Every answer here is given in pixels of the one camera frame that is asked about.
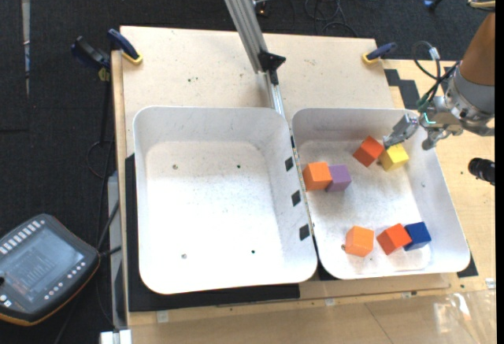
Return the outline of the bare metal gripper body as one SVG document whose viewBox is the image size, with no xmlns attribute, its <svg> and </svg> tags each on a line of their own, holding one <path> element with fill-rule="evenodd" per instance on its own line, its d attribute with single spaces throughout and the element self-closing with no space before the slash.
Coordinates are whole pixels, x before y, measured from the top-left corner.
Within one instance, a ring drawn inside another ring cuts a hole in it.
<svg viewBox="0 0 504 344">
<path fill-rule="evenodd" d="M 495 135 L 495 129 L 488 126 L 493 116 L 461 98 L 435 96 L 419 112 L 429 137 L 460 135 L 463 131 L 482 137 Z"/>
</svg>

